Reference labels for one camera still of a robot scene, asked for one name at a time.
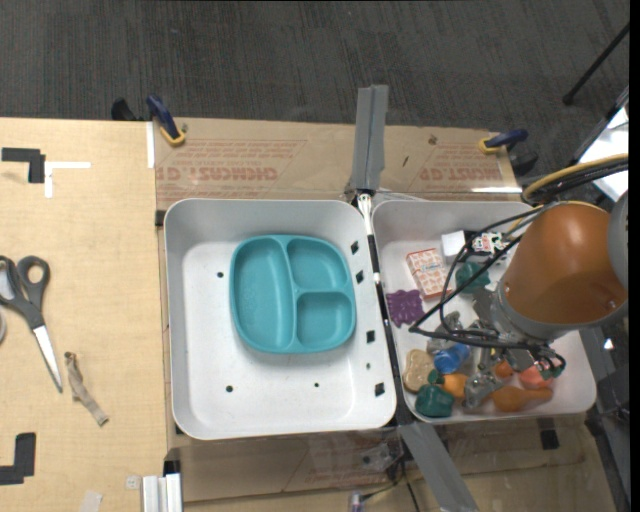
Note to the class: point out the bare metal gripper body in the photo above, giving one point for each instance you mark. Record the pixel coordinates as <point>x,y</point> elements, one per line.
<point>484,310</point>

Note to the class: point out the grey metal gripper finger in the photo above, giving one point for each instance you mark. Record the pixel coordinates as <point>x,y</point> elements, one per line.
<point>481,389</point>
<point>445,334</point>

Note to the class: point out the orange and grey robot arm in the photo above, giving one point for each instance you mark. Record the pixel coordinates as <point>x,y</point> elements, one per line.
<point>560,250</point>

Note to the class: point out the blue toy bottle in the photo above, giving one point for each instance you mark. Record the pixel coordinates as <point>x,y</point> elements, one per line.
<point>450,359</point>

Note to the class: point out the yellow orange toy fruit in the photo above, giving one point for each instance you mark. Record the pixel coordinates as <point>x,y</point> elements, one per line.
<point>454,385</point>

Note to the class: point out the small orange toy piece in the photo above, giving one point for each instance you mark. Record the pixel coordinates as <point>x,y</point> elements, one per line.
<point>503,370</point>

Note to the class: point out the orange toy chicken drumstick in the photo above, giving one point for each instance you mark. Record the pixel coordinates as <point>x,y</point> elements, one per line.
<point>515,399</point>

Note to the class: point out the dark green toy broccoli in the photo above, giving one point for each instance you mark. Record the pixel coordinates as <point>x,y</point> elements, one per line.
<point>470,277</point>

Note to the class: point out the tan toy bread slice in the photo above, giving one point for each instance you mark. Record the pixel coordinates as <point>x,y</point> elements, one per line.
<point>417,372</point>

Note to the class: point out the green toy bell pepper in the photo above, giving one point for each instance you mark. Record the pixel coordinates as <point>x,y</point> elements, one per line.
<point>434,402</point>

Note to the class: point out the purple toy grapes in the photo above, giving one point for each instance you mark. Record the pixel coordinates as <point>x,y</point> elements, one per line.
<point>404,307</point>

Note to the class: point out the salmon pink toy food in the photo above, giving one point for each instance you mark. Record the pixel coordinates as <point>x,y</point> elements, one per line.
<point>532,379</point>

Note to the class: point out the orange and white carton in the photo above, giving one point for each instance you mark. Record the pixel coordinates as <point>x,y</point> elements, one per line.
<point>427,272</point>

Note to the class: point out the cow print small carton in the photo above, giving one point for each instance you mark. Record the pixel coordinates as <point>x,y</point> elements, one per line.
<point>490,242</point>

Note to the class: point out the white plastic tray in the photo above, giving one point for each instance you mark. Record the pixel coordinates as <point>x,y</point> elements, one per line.
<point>210,350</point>
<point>400,235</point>

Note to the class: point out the teal divided plate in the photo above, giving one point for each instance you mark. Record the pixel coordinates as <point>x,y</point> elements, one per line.
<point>260,295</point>

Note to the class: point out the brown cardboard board, red print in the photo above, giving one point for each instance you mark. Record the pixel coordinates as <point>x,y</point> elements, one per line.
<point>260,160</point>

